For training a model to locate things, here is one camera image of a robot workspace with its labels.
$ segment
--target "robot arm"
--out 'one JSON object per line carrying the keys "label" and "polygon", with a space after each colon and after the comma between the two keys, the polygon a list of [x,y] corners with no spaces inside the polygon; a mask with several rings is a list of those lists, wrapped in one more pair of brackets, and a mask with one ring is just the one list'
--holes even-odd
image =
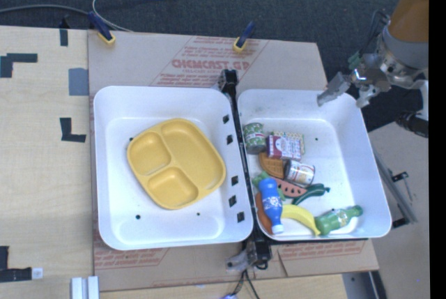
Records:
{"label": "robot arm", "polygon": [[[365,48],[376,39],[376,51],[365,54]],[[352,73],[340,72],[318,95],[319,106],[346,92],[351,84],[359,89],[359,108],[380,92],[392,86],[422,91],[424,108],[420,114],[401,115],[397,121],[406,129],[428,137],[428,81],[419,79],[429,68],[429,0],[399,0],[391,17],[375,12],[363,48],[349,60]]]}

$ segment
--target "yellow plastic tray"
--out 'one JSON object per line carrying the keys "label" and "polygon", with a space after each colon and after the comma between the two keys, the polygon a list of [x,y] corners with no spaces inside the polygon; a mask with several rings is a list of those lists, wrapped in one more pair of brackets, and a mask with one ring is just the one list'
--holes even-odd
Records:
{"label": "yellow plastic tray", "polygon": [[133,138],[127,159],[152,200],[170,210],[203,199],[226,177],[215,147],[193,122],[183,118],[158,123]]}

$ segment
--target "soup can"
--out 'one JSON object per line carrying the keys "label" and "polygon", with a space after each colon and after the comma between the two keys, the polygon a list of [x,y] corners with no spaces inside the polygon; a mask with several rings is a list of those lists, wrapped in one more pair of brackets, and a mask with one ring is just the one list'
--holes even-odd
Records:
{"label": "soup can", "polygon": [[245,147],[248,154],[259,154],[266,150],[266,138],[263,133],[262,123],[245,125],[243,127],[243,138],[245,139]]}
{"label": "soup can", "polygon": [[287,181],[307,187],[313,182],[314,170],[315,168],[311,165],[290,159],[285,162],[284,176]]}

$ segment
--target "small box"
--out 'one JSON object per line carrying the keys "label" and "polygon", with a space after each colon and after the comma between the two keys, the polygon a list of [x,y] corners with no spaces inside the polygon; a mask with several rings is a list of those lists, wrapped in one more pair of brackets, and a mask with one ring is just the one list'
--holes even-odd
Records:
{"label": "small box", "polygon": [[273,130],[271,135],[277,135],[278,137],[287,137],[288,139],[297,139],[300,142],[300,155],[305,154],[305,142],[304,135],[297,132],[284,132],[283,130]]}
{"label": "small box", "polygon": [[269,158],[300,161],[300,140],[268,135],[266,139],[266,153]]}

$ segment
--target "white tray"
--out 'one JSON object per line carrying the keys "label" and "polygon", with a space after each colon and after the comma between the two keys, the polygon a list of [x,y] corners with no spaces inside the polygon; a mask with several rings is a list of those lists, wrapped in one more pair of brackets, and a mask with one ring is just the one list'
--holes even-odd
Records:
{"label": "white tray", "polygon": [[[319,93],[247,90],[238,99],[240,122],[262,123],[264,132],[282,130],[304,135],[305,154],[301,162],[315,166],[314,183],[324,184],[330,192],[305,199],[300,206],[314,216],[353,205],[360,205],[364,213],[327,236],[316,237],[292,219],[283,219],[283,233],[270,236],[264,231],[265,235],[278,241],[382,237],[390,230],[392,217],[362,113],[348,94],[319,107]],[[257,155],[247,155],[247,163],[252,178],[260,174]]]}
{"label": "white tray", "polygon": [[[250,235],[251,206],[225,95],[215,89],[109,86],[98,91],[93,109],[98,225],[106,244],[138,250],[240,242]],[[179,210],[155,204],[126,158],[130,138],[171,118],[194,122],[226,165],[223,185]]]}

